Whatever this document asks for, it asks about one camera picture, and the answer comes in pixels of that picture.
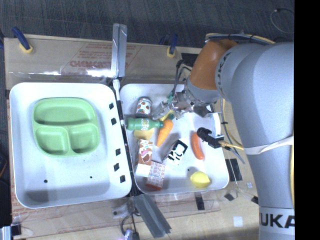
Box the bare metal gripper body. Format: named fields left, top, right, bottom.
left=170, top=91, right=216, bottom=118

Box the white can with strawberry print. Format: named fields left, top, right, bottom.
left=136, top=96, right=153, bottom=116

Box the orange carrot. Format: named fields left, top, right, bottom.
left=156, top=113, right=174, bottom=148

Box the green bottle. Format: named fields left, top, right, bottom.
left=125, top=117, right=164, bottom=132

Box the black and white carton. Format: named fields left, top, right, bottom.
left=162, top=138, right=189, bottom=166

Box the orange sausage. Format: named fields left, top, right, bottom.
left=190, top=131, right=206, bottom=161

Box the brown and white carton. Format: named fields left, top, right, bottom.
left=134, top=138, right=154, bottom=178

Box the orange and white carton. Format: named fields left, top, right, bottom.
left=145, top=160, right=167, bottom=191

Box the white plastic tray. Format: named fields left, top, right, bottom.
left=119, top=83, right=230, bottom=196
left=9, top=81, right=133, bottom=209

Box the yellow lemon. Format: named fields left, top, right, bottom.
left=189, top=170, right=212, bottom=188

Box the green divided plate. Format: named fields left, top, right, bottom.
left=31, top=97, right=101, bottom=158

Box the brown cardboard board, red print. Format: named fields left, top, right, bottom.
left=3, top=33, right=222, bottom=239

